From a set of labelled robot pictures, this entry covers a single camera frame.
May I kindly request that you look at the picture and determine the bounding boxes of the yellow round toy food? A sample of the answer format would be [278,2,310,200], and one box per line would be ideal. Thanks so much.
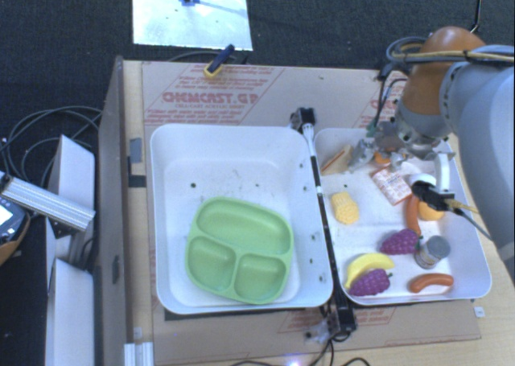
[417,200,446,222]

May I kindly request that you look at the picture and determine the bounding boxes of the orange sausage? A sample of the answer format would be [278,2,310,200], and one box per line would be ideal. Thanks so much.
[408,273,455,294]
[405,194,422,237]

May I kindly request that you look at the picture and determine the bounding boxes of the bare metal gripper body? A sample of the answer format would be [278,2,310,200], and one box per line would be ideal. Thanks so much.
[368,121,444,162]

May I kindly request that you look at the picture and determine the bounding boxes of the green divided plate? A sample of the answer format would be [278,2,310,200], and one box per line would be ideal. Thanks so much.
[184,195,295,306]

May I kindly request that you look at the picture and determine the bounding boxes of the white plastic tray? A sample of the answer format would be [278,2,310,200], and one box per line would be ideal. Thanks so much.
[150,122,335,315]
[313,127,493,305]

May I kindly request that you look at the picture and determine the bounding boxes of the brown cardboard board red print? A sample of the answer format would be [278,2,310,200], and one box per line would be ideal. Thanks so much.
[140,60,482,362]

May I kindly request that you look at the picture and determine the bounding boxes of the small grey can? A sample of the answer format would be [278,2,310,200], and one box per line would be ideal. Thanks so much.
[414,235,451,270]

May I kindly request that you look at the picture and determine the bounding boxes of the purple grapes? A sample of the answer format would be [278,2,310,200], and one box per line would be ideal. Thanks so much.
[379,228,422,257]
[348,268,393,298]

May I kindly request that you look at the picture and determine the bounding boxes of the yellow banana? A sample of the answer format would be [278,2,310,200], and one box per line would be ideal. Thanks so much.
[344,252,396,290]

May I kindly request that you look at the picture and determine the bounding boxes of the thin black and white rod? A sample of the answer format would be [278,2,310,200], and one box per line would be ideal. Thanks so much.
[303,124,348,317]

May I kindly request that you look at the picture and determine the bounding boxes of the yellow corn cob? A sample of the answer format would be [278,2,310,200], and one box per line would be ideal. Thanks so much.
[330,191,361,226]

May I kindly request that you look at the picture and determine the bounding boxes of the tan bread slice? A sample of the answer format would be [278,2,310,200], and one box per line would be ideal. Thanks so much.
[319,143,355,176]

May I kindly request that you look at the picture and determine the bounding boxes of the orange and white packet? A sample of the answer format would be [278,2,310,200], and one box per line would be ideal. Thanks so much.
[369,167,414,207]

